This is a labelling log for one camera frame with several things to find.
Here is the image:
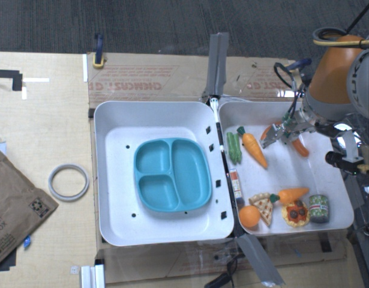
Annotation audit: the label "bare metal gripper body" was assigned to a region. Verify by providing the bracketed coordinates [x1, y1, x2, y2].
[279, 108, 335, 138]

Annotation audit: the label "orange sausage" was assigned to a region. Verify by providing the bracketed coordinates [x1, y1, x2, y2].
[260, 121, 310, 158]

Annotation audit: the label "orange carrot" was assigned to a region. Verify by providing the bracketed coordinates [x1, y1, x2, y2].
[236, 126, 269, 170]
[269, 187, 310, 205]

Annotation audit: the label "white plastic tray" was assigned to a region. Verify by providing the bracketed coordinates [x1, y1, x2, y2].
[218, 100, 355, 237]
[93, 100, 235, 247]

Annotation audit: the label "green bean pods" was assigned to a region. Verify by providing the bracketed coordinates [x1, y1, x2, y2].
[226, 131, 243, 166]

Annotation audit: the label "small bottle red white label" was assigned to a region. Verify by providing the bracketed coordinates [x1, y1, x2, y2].
[229, 169, 245, 207]

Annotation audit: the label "tan pie slice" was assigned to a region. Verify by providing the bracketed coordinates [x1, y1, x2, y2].
[248, 192, 274, 227]

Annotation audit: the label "green can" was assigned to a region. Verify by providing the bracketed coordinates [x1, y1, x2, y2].
[308, 194, 331, 224]

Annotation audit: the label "round yellow pizza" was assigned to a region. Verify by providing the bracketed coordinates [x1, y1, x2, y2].
[281, 200, 311, 229]

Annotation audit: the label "orange fruit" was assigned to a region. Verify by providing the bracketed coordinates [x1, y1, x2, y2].
[238, 205, 262, 229]

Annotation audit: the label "blue divided plate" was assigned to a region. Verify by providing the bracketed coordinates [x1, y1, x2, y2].
[133, 137, 213, 213]

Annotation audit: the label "brown cardboard board red print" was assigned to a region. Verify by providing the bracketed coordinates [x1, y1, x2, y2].
[87, 52, 356, 284]

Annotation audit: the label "brown paper bag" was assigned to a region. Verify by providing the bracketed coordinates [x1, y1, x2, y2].
[0, 142, 60, 271]

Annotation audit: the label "black cylinder on white bracket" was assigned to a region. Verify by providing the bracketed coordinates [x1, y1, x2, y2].
[325, 129, 365, 176]

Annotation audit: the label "grey ring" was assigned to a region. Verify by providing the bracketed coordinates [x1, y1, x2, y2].
[47, 163, 91, 203]

